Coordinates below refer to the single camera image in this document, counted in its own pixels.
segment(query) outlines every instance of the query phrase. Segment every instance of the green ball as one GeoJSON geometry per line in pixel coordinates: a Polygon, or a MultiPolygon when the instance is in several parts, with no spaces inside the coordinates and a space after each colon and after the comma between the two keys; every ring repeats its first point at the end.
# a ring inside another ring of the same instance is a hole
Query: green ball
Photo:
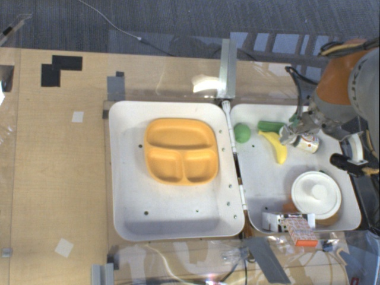
{"type": "Polygon", "coordinates": [[[247,141],[249,141],[251,137],[251,130],[247,125],[244,125],[242,123],[238,123],[233,127],[233,132],[235,134],[235,140],[239,144],[244,144],[247,141]]]}

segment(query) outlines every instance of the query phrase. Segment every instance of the white cable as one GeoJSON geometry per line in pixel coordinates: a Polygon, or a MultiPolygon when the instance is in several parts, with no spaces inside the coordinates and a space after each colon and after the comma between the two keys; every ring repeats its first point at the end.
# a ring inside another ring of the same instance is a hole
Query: white cable
{"type": "Polygon", "coordinates": [[[91,8],[92,10],[94,10],[95,12],[97,12],[99,15],[101,15],[104,18],[104,20],[106,20],[115,30],[118,30],[118,31],[120,31],[123,34],[126,34],[128,36],[131,36],[131,37],[137,39],[138,41],[141,41],[141,37],[138,37],[136,35],[130,34],[127,31],[122,30],[121,28],[117,27],[102,12],[100,12],[99,10],[97,10],[95,7],[93,7],[90,4],[84,2],[83,0],[77,0],[77,1],[79,1],[80,3],[84,4],[85,6],[91,8]]]}

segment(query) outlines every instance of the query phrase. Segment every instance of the toy banana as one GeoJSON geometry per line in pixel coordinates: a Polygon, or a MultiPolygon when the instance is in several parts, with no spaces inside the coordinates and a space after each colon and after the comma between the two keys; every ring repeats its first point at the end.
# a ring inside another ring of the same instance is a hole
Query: toy banana
{"type": "Polygon", "coordinates": [[[275,133],[275,132],[262,132],[259,131],[259,135],[264,136],[274,147],[275,153],[276,153],[276,158],[277,162],[279,164],[283,164],[286,160],[287,156],[287,149],[285,145],[282,145],[280,143],[280,136],[275,133]]]}

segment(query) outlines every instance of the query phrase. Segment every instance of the wooden table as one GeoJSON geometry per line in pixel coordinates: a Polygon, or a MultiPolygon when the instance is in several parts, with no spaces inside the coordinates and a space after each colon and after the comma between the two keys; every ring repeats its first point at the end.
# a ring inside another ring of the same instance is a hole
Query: wooden table
{"type": "MultiPolygon", "coordinates": [[[[136,100],[188,100],[179,94],[191,95],[192,77],[217,77],[220,63],[1,48],[0,64],[15,66],[14,88],[0,106],[0,125],[17,128],[0,144],[0,170],[8,179],[0,182],[0,247],[13,249],[10,260],[0,258],[0,270],[5,271],[0,284],[90,284],[91,265],[105,264],[109,250],[102,119],[107,77],[124,72],[126,93],[136,100]],[[52,55],[82,56],[83,70],[61,71],[61,87],[41,87],[41,64],[51,64],[52,55]],[[74,112],[83,112],[82,122],[72,122],[74,112]],[[62,238],[74,245],[67,258],[55,252],[62,238]]],[[[240,100],[294,104],[296,90],[283,68],[238,62],[240,100]]],[[[204,243],[192,244],[192,257],[201,256],[198,248],[204,243]]],[[[169,257],[175,266],[174,255],[169,257]]],[[[332,268],[334,284],[345,284],[341,266],[332,268]]],[[[259,267],[252,264],[249,269],[259,267]]],[[[299,265],[294,271],[295,276],[305,273],[299,265]]]]}

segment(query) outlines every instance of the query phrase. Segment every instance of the can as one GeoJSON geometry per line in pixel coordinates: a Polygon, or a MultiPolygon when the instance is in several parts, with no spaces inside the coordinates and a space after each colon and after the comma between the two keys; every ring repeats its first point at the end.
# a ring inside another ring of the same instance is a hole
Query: can
{"type": "Polygon", "coordinates": [[[319,147],[319,138],[314,134],[300,134],[294,141],[293,146],[309,153],[315,153],[319,147]]]}

